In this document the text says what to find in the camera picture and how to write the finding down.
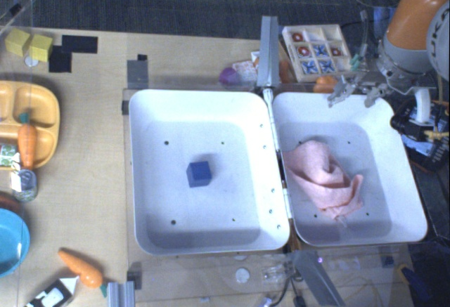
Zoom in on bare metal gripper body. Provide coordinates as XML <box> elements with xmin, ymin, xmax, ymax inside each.
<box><xmin>351</xmin><ymin>52</ymin><xmax>428</xmax><ymax>96</ymax></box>

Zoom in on orange toy food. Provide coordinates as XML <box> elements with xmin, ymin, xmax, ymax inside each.
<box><xmin>312</xmin><ymin>75</ymin><xmax>339</xmax><ymax>94</ymax></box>

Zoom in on wooden noughts and crosses box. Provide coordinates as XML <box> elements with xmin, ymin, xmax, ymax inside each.
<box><xmin>281</xmin><ymin>23</ymin><xmax>354</xmax><ymax>84</ymax></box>

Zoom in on white plastic tray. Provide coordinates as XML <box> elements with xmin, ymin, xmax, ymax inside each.
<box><xmin>128</xmin><ymin>89</ymin><xmax>291</xmax><ymax>257</ymax></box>
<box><xmin>272</xmin><ymin>91</ymin><xmax>429</xmax><ymax>248</ymax></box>

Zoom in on pink cloth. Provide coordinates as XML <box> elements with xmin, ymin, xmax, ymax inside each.
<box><xmin>282</xmin><ymin>139</ymin><xmax>365</xmax><ymax>226</ymax></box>

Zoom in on pink and white packet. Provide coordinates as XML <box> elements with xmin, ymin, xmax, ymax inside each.
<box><xmin>231</xmin><ymin>60</ymin><xmax>260</xmax><ymax>84</ymax></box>

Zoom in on purple toy grapes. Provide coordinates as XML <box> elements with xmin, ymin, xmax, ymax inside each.
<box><xmin>219</xmin><ymin>67</ymin><xmax>243</xmax><ymax>86</ymax></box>

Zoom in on blue cube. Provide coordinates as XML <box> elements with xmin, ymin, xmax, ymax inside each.
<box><xmin>186</xmin><ymin>160</ymin><xmax>213</xmax><ymax>189</ymax></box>

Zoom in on clear plastic bottle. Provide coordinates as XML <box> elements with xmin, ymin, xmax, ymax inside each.
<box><xmin>262</xmin><ymin>261</ymin><xmax>297</xmax><ymax>282</ymax></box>

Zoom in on orange divided plate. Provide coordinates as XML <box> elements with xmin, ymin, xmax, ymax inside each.
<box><xmin>0</xmin><ymin>80</ymin><xmax>61</xmax><ymax>171</ymax></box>

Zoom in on yellow cube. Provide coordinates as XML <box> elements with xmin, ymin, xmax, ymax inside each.
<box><xmin>4</xmin><ymin>28</ymin><xmax>32</xmax><ymax>57</ymax></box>
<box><xmin>29</xmin><ymin>34</ymin><xmax>54</xmax><ymax>63</ymax></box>

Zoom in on orange toy carrot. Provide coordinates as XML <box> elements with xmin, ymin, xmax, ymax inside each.
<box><xmin>17</xmin><ymin>112</ymin><xmax>39</xmax><ymax>171</ymax></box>
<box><xmin>58</xmin><ymin>248</ymin><xmax>108</xmax><ymax>298</ymax></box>

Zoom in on small clear jar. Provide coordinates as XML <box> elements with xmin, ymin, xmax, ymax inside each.
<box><xmin>12</xmin><ymin>169</ymin><xmax>39</xmax><ymax>203</ymax></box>

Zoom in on green and white packet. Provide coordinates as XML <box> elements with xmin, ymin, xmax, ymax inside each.
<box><xmin>0</xmin><ymin>143</ymin><xmax>22</xmax><ymax>171</ymax></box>

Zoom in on black and white carton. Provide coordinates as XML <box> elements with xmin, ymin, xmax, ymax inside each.
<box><xmin>24</xmin><ymin>275</ymin><xmax>80</xmax><ymax>307</ymax></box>

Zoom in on blue bowl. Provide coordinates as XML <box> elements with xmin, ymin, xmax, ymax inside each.
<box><xmin>0</xmin><ymin>207</ymin><xmax>32</xmax><ymax>279</ymax></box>

